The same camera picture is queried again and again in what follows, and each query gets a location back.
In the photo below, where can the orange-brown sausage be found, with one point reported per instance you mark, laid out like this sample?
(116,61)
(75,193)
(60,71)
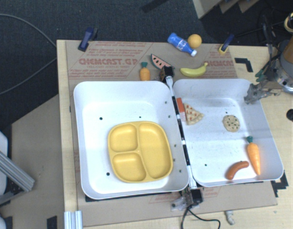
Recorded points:
(236,169)

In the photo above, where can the brown cardboard board red print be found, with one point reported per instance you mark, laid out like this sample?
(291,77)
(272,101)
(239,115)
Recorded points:
(137,206)

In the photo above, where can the toy pizza slice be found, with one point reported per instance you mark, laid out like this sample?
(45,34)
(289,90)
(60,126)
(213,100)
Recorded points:
(192,115)

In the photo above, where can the white plastic tray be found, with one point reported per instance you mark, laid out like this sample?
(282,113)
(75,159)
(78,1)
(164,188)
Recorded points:
(94,151)
(215,149)

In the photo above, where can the thin black and white rod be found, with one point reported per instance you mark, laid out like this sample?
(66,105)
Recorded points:
(182,137)

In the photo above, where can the large orange carrot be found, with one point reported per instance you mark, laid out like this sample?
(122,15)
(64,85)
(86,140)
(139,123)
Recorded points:
(254,155)

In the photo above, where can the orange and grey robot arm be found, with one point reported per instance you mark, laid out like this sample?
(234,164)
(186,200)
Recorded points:
(289,54)

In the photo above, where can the blue bottle white cap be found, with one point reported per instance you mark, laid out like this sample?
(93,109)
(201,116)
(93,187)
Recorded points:
(180,43)

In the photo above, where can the orange toy fruit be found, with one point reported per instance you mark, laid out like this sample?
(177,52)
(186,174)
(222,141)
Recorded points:
(194,41)

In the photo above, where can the yellow banana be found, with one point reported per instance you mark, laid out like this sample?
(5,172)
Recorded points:
(193,72)

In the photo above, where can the small orange carrot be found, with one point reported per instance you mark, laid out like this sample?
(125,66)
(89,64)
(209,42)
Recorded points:
(144,74)

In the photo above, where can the red watermelon slice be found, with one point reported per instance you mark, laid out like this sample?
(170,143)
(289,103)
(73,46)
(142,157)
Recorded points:
(158,62)

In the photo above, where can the yellow divided plate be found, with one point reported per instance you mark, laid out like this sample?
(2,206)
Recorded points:
(151,147)

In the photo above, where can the orange and white carton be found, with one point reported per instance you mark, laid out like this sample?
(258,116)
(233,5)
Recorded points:
(180,108)

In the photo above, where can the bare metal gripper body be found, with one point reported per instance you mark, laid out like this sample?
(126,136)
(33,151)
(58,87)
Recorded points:
(283,83)

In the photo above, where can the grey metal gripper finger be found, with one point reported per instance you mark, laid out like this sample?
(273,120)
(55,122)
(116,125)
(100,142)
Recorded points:
(249,99)
(254,87)

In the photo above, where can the beige chocolate chip biscuit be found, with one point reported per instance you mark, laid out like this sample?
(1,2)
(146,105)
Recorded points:
(231,123)

